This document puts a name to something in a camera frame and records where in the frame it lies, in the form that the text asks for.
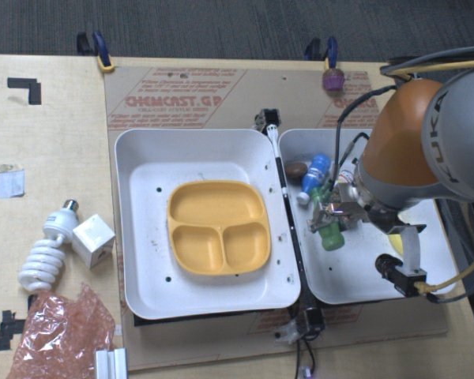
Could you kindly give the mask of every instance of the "gray carpet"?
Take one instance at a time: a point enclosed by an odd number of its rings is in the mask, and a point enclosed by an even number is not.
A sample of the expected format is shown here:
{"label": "gray carpet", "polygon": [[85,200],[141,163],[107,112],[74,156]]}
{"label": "gray carpet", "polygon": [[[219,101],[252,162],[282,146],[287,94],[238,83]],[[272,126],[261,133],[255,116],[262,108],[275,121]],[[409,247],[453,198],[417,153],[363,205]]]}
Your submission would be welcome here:
{"label": "gray carpet", "polygon": [[0,54],[76,55],[95,30],[112,56],[303,60],[335,36],[340,61],[385,62],[474,46],[474,0],[0,0]]}

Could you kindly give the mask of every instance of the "green object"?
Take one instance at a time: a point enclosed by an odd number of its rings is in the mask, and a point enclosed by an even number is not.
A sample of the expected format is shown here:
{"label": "green object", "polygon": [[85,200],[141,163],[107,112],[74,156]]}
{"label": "green object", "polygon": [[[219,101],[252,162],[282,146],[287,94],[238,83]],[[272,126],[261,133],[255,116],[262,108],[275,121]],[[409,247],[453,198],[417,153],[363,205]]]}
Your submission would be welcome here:
{"label": "green object", "polygon": [[[329,186],[329,183],[325,183],[323,186],[314,187],[309,191],[309,196],[314,206],[316,206],[319,201],[323,203],[323,201],[329,197]],[[322,246],[326,251],[337,250],[344,245],[344,236],[340,232],[339,223],[336,220],[328,226],[318,229],[318,233],[322,238]]]}
{"label": "green object", "polygon": [[326,251],[337,250],[344,245],[344,236],[340,232],[337,221],[322,227],[318,230],[318,233],[322,237],[322,246]]}

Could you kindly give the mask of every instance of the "pink plastic bag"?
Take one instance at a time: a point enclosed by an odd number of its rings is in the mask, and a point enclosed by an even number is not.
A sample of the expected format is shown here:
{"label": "pink plastic bag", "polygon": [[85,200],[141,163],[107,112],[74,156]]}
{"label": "pink plastic bag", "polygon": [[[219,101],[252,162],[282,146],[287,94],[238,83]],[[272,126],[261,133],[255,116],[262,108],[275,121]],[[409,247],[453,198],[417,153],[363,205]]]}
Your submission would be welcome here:
{"label": "pink plastic bag", "polygon": [[82,284],[77,301],[39,291],[7,379],[94,378],[96,350],[111,350],[115,322]]}

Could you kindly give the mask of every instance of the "wooden table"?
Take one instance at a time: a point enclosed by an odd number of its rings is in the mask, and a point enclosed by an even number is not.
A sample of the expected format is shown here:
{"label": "wooden table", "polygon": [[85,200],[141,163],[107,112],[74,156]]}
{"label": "wooden table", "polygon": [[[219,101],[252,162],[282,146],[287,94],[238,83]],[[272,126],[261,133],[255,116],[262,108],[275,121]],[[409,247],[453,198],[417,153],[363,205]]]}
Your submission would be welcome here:
{"label": "wooden table", "polygon": [[[162,66],[320,71],[320,62],[265,62],[169,58],[114,58],[117,66]],[[344,71],[366,71],[373,88],[388,84],[378,63],[340,63]],[[37,78],[42,105],[28,105],[28,93],[7,88],[8,77]],[[378,97],[380,107],[386,96]],[[75,198],[79,218],[98,213],[114,226],[103,74],[94,58],[0,55],[0,166],[22,167],[24,196],[0,199],[0,321],[3,310],[26,317],[28,293],[16,280],[33,242],[43,237],[47,215]],[[67,250],[56,292],[76,298],[86,282],[120,324],[118,270],[109,257],[89,270]],[[320,378],[474,377],[474,316],[466,299],[443,308],[444,335],[316,350]],[[19,343],[0,351],[0,377],[9,372]],[[120,346],[121,338],[115,337]],[[309,365],[303,353],[302,365]],[[130,377],[293,377],[295,353],[133,372]]]}

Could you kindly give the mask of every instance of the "blue plastic bottle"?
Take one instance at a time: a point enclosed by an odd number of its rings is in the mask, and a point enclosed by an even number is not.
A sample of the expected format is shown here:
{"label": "blue plastic bottle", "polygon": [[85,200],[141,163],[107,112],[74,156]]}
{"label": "blue plastic bottle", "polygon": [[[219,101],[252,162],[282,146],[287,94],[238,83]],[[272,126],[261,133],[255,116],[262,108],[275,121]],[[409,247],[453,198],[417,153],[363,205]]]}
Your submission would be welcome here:
{"label": "blue plastic bottle", "polygon": [[312,159],[307,173],[302,178],[302,191],[297,195],[299,204],[307,205],[309,203],[309,191],[323,184],[331,164],[330,158],[323,154],[317,154]]}

